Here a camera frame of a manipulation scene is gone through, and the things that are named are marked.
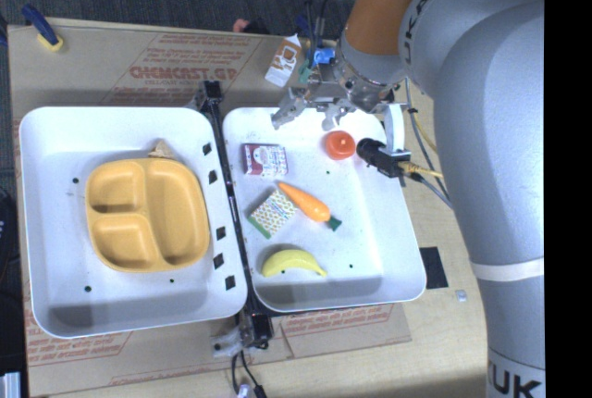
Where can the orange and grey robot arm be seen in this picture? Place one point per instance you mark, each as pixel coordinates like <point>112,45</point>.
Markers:
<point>485,109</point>

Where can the orange divided plate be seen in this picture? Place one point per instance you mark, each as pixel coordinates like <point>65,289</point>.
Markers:
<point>148,215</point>

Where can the brown and white carton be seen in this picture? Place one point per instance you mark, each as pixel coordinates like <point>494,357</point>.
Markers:
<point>283,60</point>

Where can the red and white carton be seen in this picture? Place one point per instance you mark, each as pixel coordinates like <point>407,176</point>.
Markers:
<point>264,160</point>

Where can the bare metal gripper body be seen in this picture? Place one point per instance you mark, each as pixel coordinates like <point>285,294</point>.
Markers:
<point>363,90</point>

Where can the black cylinder on white bracket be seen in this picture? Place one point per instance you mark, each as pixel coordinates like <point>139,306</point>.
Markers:
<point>381,155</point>

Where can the thin black rod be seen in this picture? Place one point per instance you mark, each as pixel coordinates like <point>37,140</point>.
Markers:
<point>231,197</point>

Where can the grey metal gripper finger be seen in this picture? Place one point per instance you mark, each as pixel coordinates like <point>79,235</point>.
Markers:
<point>287,110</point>
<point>334,116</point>

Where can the brown cardboard board red print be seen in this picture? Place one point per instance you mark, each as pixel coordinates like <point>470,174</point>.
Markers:
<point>115,63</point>

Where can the white plastic tray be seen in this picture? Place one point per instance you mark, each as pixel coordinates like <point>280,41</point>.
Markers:
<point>370,225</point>
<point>60,202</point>

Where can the white patterned packet green edge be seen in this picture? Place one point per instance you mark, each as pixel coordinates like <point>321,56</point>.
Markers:
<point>274,213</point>

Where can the tan pizza slice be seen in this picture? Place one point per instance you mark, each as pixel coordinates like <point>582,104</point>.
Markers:
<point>161,149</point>

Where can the orange carrot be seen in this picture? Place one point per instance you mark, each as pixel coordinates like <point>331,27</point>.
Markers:
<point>307,204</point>

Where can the yellow banana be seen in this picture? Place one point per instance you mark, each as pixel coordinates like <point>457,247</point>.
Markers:
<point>291,261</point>

